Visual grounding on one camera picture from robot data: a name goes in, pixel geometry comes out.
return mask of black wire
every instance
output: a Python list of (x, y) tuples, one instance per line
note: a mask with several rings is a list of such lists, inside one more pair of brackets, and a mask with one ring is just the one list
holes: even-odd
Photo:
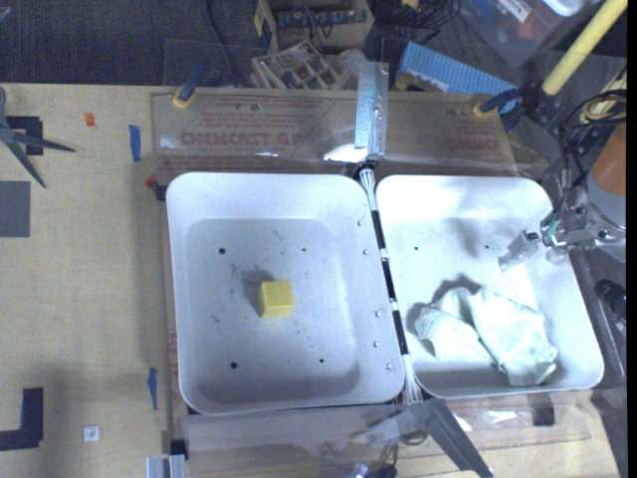
[(398, 445), (394, 444), (391, 447), (386, 447), (378, 462), (380, 464), (390, 464), (395, 466), (398, 462)]
[(317, 39), (318, 39), (318, 50), (324, 56), (325, 55), (325, 48), (324, 48), (324, 46), (322, 44), (322, 39), (320, 38), (319, 26), (317, 25), (317, 20), (315, 18), (315, 15), (310, 10), (310, 6), (308, 5), (308, 0), (301, 0), (301, 1), (303, 2), (304, 7), (306, 8), (306, 14), (308, 15), (308, 20), (310, 21), (310, 27), (311, 27), (312, 31), (314, 32), (314, 34), (317, 36)]
[[(418, 439), (412, 439), (409, 436), (418, 435)], [(406, 446), (420, 446), (423, 442), (425, 442), (429, 438), (429, 433), (425, 430), (420, 430), (419, 432), (414, 432), (412, 434), (404, 434), (400, 436), (400, 442), (402, 442)]]
[(624, 75), (626, 74), (627, 71), (628, 71), (628, 64), (626, 64), (623, 68), (621, 68), (621, 70), (619, 71), (615, 79), (621, 80), (622, 78), (624, 78)]
[(613, 91), (606, 91), (601, 94), (598, 94), (597, 96), (589, 98), (586, 101), (577, 105), (577, 107), (575, 107), (575, 109), (570, 114), (568, 114), (568, 117), (564, 119), (563, 126), (567, 129), (575, 129), (575, 128), (582, 128), (582, 127), (591, 127), (596, 125), (615, 125), (623, 121), (626, 121), (626, 117), (617, 117), (617, 115), (620, 115), (625, 112), (625, 109), (623, 109), (620, 111), (613, 110), (610, 113), (610, 117), (607, 117), (607, 118), (589, 120), (586, 123), (570, 123), (570, 121), (573, 120), (580, 113), (581, 109), (584, 108), (586, 105), (589, 105), (593, 102), (604, 103), (607, 101), (611, 101), (611, 102), (614, 101), (615, 103), (620, 104), (616, 106), (622, 106), (621, 104), (625, 103), (626, 98), (627, 98), (627, 91), (624, 89), (616, 89)]
[(556, 219), (559, 219), (561, 212), (564, 210), (564, 205), (566, 205), (566, 199), (568, 198), (568, 195), (570, 195), (572, 190), (582, 183), (584, 178), (586, 178), (586, 173), (587, 172), (585, 171), (582, 172), (575, 180), (570, 183), (570, 186), (568, 186), (568, 188), (562, 193), (559, 203), (557, 204), (557, 207), (555, 208), (553, 213)]
[(575, 161), (575, 165), (577, 166), (577, 170), (579, 170), (579, 173), (583, 173), (584, 168), (581, 164), (581, 161), (579, 160), (578, 155), (575, 153), (575, 149), (572, 145), (572, 143), (568, 140), (565, 139), (565, 135), (566, 135), (566, 129), (564, 127), (560, 127), (557, 130), (557, 143), (559, 145), (559, 152), (561, 155), (561, 160), (563, 163), (563, 168), (564, 169), (568, 169), (570, 166), (570, 161), (568, 160), (568, 155), (570, 154), (570, 156), (573, 158), (573, 160)]

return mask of black cable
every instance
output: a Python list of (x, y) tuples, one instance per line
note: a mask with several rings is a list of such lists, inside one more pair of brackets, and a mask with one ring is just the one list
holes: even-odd
[(318, 39), (318, 50), (320, 53), (325, 56), (325, 48), (322, 44), (322, 39), (320, 38), (319, 26), (317, 25), (317, 20), (315, 18), (314, 13), (310, 10), (310, 6), (308, 5), (308, 0), (301, 0), (304, 7), (306, 8), (306, 14), (308, 15), (308, 20), (310, 21), (310, 28), (312, 32), (317, 36)]
[(564, 206), (566, 205), (566, 199), (568, 198), (568, 195), (570, 195), (573, 189), (575, 189), (579, 184), (583, 182), (583, 180), (586, 178), (586, 173), (587, 172), (581, 173), (575, 180), (573, 180), (570, 183), (570, 186), (568, 186), (568, 188), (565, 189), (564, 192), (562, 193), (559, 203), (557, 204), (557, 207), (553, 211), (554, 217), (556, 219), (559, 219), (561, 212), (564, 210)]
[[(214, 16), (210, 16), (210, 14), (208, 16), (209, 16), (211, 25), (215, 29), (215, 33), (219, 35), (219, 31), (215, 27)], [(221, 57), (224, 64), (226, 65), (226, 70), (227, 70), (226, 72), (228, 74), (228, 77), (230, 78), (230, 80), (232, 81), (232, 84), (235, 87), (240, 87), (241, 81), (239, 79), (239, 76), (235, 74), (235, 70), (232, 68), (232, 64), (230, 62), (230, 57), (228, 56), (228, 52), (226, 51), (226, 48), (230, 47), (231, 45), (220, 43), (219, 46), (220, 46), (219, 52), (221, 53)]]
[(400, 442), (405, 446), (420, 446), (429, 438), (429, 433), (425, 430), (419, 430), (411, 434), (403, 434), (400, 436)]
[[(616, 125), (621, 122), (626, 122), (626, 110), (621, 108), (625, 106), (627, 98), (627, 91), (625, 89), (616, 89), (612, 91), (606, 91), (597, 96), (587, 99), (575, 107), (575, 109), (564, 119), (564, 127), (566, 129), (576, 129), (582, 127), (591, 127), (595, 125)], [(609, 117), (603, 117), (600, 119), (589, 119), (588, 122), (583, 123), (570, 123), (576, 116), (579, 115), (581, 110), (587, 105), (601, 104), (607, 102), (618, 103), (608, 114)]]
[(559, 145), (559, 153), (563, 163), (563, 169), (568, 170), (569, 164), (570, 164), (570, 161), (568, 160), (568, 156), (570, 155), (575, 161), (575, 165), (577, 166), (577, 169), (579, 170), (579, 173), (581, 174), (584, 171), (581, 161), (579, 160), (579, 157), (575, 153), (575, 150), (573, 149), (573, 146), (570, 143), (570, 141), (565, 139), (565, 135), (566, 135), (566, 129), (565, 127), (562, 126), (557, 130), (557, 136), (555, 137), (555, 139), (557, 140), (557, 144)]
[(396, 476), (392, 474), (392, 471), (396, 470), (396, 464), (398, 463), (398, 445), (388, 446), (383, 451), (380, 459), (378, 460), (379, 467), (376, 471), (372, 472), (368, 478), (385, 478)]

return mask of crumpled towel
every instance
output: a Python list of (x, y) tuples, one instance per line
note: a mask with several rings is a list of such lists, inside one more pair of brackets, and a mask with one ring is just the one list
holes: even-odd
[(544, 315), (483, 287), (475, 295), (451, 289), (416, 320), (421, 340), (438, 359), (490, 359), (511, 386), (539, 385), (556, 368)]

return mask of cardboard box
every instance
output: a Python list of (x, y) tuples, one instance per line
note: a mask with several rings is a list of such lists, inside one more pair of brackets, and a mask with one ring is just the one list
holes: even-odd
[(338, 73), (309, 42), (275, 55), (252, 59), (260, 88), (291, 90), (340, 90), (349, 72)]
[(311, 41), (327, 54), (362, 49), (374, 23), (366, 0), (305, 0), (315, 12), (314, 23), (305, 11), (303, 0), (267, 1), (277, 23), (281, 50), (302, 41)]
[(272, 55), (279, 51), (277, 23), (272, 15), (268, 0), (259, 0), (255, 11), (255, 27), (259, 35), (259, 45)]

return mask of yellow sponge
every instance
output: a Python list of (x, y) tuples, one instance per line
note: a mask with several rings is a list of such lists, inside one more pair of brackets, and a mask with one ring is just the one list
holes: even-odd
[(264, 319), (287, 317), (295, 305), (289, 281), (262, 282), (259, 287), (259, 314)]

